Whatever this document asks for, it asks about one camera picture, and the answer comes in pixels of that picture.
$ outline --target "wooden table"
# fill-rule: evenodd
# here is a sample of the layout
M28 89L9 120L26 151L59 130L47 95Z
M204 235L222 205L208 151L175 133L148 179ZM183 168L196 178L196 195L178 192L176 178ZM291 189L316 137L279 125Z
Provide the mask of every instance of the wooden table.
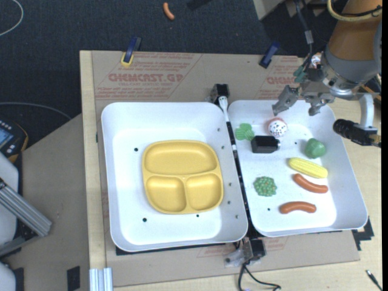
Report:
M236 55L235 62L246 61L252 56ZM238 64L230 59L230 67ZM212 58L214 74L217 73L216 57ZM80 53L82 115L84 127L85 180L87 192L87 217L89 231L89 261L91 269L103 269L107 266L105 254L104 227L101 206L101 185L99 153L96 143L95 93L93 86L93 61L91 51ZM360 106L357 102L336 100L330 105L337 118L360 120ZM381 111L375 110L374 126L381 134ZM300 267L294 269L259 272L261 281L281 285L282 290L377 290L366 274L370 270L382 284L382 213L381 213L381 150L376 147L361 147L348 140L345 146L360 185L373 227L374 237L361 243L360 261L323 266ZM140 286L117 287L115 290L237 290L237 276L223 275L210 278L187 279L145 284ZM252 279L244 277L244 288L263 289Z

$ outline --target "blue clamp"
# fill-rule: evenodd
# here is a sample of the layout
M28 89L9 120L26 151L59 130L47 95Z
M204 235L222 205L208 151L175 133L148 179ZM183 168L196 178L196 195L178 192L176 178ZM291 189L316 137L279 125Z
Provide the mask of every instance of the blue clamp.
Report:
M141 38L132 36L127 51L121 57L121 64L124 67L129 67L133 61L133 52L140 48Z
M278 51L280 48L280 43L279 42L273 42L271 46L268 48L266 51L266 54L261 58L259 65L261 67L267 68L269 64L271 63L271 58L272 56Z

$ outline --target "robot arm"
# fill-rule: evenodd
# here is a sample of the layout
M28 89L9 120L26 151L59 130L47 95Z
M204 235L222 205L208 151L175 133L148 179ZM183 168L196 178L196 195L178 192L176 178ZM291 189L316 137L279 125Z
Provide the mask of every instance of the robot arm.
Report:
M333 128L358 144L381 146L377 129L371 127L373 95L358 93L357 88L381 73L382 5L383 0L348 0L340 14L333 0L328 0L330 14L339 20L332 37L318 61L312 62L310 53L294 73L299 86L284 88L272 106L274 115L287 110L299 98L311 104L309 115L316 115L335 98L359 100L361 122L338 120Z

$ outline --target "wooden edge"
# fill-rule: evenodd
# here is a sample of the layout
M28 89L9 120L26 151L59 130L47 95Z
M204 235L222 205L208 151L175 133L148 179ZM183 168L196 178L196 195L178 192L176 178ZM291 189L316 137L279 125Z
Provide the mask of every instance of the wooden edge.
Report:
M80 51L82 121L84 128L85 186L89 237L89 266L106 267L104 221L102 217L101 183L99 178L98 144L93 60L91 51Z

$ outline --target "white tray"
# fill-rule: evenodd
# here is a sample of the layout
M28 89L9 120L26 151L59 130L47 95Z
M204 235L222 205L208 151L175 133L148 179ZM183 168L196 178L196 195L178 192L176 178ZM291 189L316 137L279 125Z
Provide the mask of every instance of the white tray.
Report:
M229 134L221 109L208 102L116 102L102 113L110 233L128 252L236 242L248 228ZM216 152L224 181L221 204L199 214L170 215L148 202L141 171L150 144L202 141Z
M241 123L252 125L255 135L268 135L267 122L273 118L274 101L235 101L229 107L233 130ZM242 179L247 194L253 226L265 236L284 236L313 232L358 229L367 221L367 210L350 165L342 138L333 131L335 117L326 106L315 116L308 115L310 104L298 101L288 111L281 112L289 126L279 140L281 148L273 153L252 153L250 141L236 141ZM304 154L306 142L316 138L326 145L327 153L317 159ZM328 185L325 194L316 194L300 188L292 180L296 173L287 165L287 159L300 157L328 169L327 179L306 177L317 184ZM268 176L278 187L276 195L258 196L253 188L257 177ZM316 205L315 213L294 211L281 214L279 206L289 201L307 201Z

